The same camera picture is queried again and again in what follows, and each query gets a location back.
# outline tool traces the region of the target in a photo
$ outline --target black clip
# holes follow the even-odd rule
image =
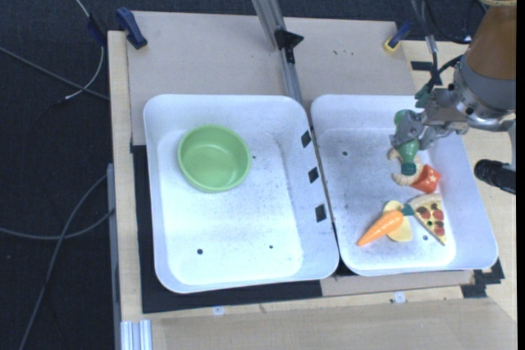
[[[148,40],[144,38],[139,30],[137,21],[127,7],[120,7],[116,10],[115,19],[118,25],[122,30],[126,30],[128,35],[128,41],[135,47],[137,50],[142,48],[148,43]]]
[[[282,28],[277,28],[274,36],[277,41],[277,47],[282,50],[285,49],[286,61],[295,64],[294,47],[297,46],[304,37],[301,35],[293,34]]]

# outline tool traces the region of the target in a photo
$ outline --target pizza slice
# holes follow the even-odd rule
[[[441,194],[424,194],[409,201],[414,217],[443,245],[446,243],[445,213]]]

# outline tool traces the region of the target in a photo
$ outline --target white cable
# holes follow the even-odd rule
[[[84,6],[84,4],[82,4],[82,2],[80,0],[75,0],[75,2],[78,3],[78,5],[80,6],[80,9],[82,9],[82,12],[86,15],[86,17],[89,18],[89,12],[88,12],[87,8]],[[97,79],[98,75],[100,74],[100,70],[102,69],[103,62],[104,62],[104,47],[101,47],[100,48],[100,60],[98,62],[98,67],[97,67],[97,70],[95,71],[94,76],[91,78],[91,80],[82,89],[76,91],[75,93],[72,93],[71,95],[67,95],[65,97],[65,99],[67,101],[72,99],[72,98],[74,98],[74,97],[76,97],[77,95],[82,93],[84,90],[88,89],[89,86],[91,86],[91,84]]]

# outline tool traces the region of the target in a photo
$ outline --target green plate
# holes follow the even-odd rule
[[[201,125],[186,133],[177,157],[188,182],[206,193],[233,189],[244,181],[251,165],[246,142],[220,125]]]

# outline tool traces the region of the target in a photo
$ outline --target orange carrot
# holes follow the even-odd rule
[[[367,230],[367,232],[358,241],[358,246],[374,241],[381,236],[389,234],[398,229],[403,223],[403,212],[399,210],[390,210],[383,213],[379,219]]]

